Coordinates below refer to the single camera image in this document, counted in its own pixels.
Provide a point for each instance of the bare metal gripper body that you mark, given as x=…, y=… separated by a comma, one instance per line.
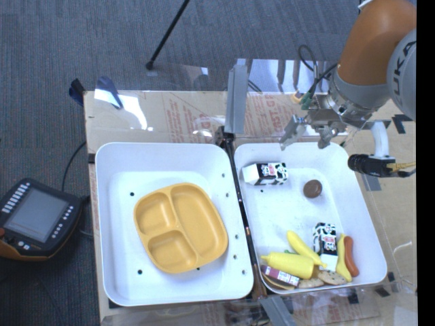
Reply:
x=328, y=115

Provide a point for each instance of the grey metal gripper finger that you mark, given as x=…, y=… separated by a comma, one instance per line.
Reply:
x=325, y=138
x=292, y=131

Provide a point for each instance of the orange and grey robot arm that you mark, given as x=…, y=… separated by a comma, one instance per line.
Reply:
x=374, y=39

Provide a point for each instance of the cow print milk carton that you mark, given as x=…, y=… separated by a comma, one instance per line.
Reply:
x=325, y=243
x=268, y=174

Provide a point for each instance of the brown round biscuit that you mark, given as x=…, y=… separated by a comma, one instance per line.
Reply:
x=312, y=189

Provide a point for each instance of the white plastic tray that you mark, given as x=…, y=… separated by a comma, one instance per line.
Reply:
x=122, y=250
x=282, y=212

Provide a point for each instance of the brown cardboard board, red print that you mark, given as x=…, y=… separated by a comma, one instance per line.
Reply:
x=190, y=114

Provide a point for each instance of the yellow banana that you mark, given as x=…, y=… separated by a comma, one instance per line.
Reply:
x=300, y=244

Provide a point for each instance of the orange sausage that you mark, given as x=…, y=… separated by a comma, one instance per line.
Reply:
x=350, y=255

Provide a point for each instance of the yellow mustard bottle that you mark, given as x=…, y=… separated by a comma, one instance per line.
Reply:
x=292, y=263

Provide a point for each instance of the yellow hot dog bun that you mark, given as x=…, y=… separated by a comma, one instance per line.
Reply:
x=341, y=267

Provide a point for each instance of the chocolate chip biscuit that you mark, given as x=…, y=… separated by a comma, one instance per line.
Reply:
x=333, y=277

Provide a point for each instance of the yellow divided plate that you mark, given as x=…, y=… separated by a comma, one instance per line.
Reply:
x=183, y=226

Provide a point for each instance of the pale tan cracker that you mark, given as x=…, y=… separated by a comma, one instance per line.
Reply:
x=311, y=283

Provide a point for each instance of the brown and tan bread slice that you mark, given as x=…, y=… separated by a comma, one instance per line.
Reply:
x=277, y=284

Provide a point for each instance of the black cylinder on white bracket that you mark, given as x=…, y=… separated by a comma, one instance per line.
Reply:
x=368, y=165

